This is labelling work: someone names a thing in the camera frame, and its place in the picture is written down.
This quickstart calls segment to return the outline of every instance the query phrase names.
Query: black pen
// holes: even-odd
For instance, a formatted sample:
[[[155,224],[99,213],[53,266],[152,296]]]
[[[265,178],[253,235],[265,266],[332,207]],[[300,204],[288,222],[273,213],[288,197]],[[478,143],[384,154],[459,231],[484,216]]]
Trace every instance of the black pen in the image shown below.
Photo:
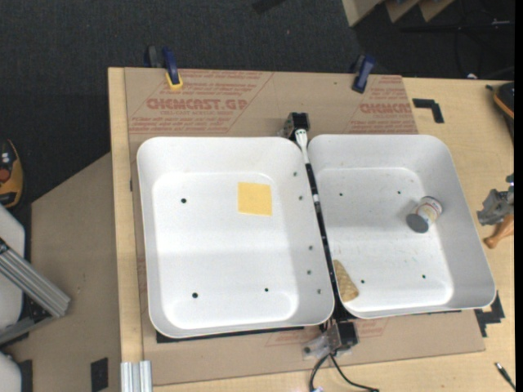
[[[510,378],[510,376],[508,375],[507,371],[505,370],[505,368],[499,364],[499,363],[496,363],[496,367],[498,368],[499,372],[501,373],[501,376],[503,376],[503,378],[505,379],[505,381],[508,382],[508,384],[514,389],[516,390],[516,385],[514,385],[514,383],[512,382],[512,379]]]

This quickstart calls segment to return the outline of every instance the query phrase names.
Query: black floor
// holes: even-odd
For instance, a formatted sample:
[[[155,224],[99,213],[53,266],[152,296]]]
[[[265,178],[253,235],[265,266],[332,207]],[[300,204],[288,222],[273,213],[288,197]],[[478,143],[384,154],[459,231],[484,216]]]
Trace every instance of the black floor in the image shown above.
[[[107,68],[142,66],[148,44],[169,45],[182,68],[343,73],[369,53],[376,73],[514,78],[514,28],[472,38],[400,28],[515,20],[515,0],[458,0],[428,24],[417,8],[392,24],[380,5],[354,28],[341,0],[262,14],[258,1],[0,0],[0,137],[20,152],[25,201],[109,152]]]

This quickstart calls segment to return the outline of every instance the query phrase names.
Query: wire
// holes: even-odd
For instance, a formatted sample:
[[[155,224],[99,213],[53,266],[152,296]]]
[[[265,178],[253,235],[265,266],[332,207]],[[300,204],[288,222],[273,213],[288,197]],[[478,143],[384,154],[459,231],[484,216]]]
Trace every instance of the wire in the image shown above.
[[[351,381],[347,376],[345,376],[345,373],[342,372],[342,369],[338,366],[337,361],[334,358],[334,354],[336,352],[337,352],[337,350],[334,350],[333,353],[325,355],[324,357],[319,359],[318,362],[315,364],[315,366],[312,368],[311,377],[309,379],[309,391],[310,392],[314,392],[315,391],[314,378],[316,376],[316,373],[318,372],[318,370],[321,368],[322,364],[325,362],[325,360],[327,360],[328,357],[331,358],[331,360],[334,363],[334,367],[337,369],[339,374],[342,376],[343,380],[345,382],[347,382],[349,385],[352,385],[352,386],[354,386],[356,388],[360,388],[360,389],[363,389],[363,390],[368,390],[369,392],[379,392],[379,389],[376,389],[376,388],[373,388],[373,387],[370,387],[370,386],[360,385],[358,383],[355,383],[355,382]]]

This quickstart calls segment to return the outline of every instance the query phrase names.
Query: wooden table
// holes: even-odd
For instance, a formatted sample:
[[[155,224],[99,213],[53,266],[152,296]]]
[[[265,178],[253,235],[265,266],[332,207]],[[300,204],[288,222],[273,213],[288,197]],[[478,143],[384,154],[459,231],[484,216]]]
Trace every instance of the wooden table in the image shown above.
[[[440,138],[453,155],[458,176],[473,216],[490,189],[505,190],[505,177],[514,171],[513,146],[503,119],[497,113],[487,82],[406,78],[410,99],[434,99],[441,107],[445,124],[434,122],[429,109],[415,109],[419,133]],[[114,175],[118,298],[122,360],[143,359],[141,316],[138,299],[134,218],[129,188],[131,170],[127,140],[124,69],[109,69],[110,121]],[[493,233],[475,218],[479,235]],[[494,363],[500,362],[515,380],[514,242],[505,238],[494,250],[485,247],[506,318],[487,328],[486,351],[402,362],[347,367],[356,382],[387,392],[405,390],[510,390]],[[309,372],[290,372],[211,382],[155,387],[154,390],[308,390]],[[319,372],[315,383],[328,392],[352,390],[333,369]]]

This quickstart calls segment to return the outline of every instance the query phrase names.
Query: yellow sticky note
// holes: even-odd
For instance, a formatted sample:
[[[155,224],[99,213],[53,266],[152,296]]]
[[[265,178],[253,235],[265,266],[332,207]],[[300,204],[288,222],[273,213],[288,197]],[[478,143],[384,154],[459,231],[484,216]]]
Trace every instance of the yellow sticky note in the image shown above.
[[[238,183],[238,212],[272,216],[270,186],[260,183]]]

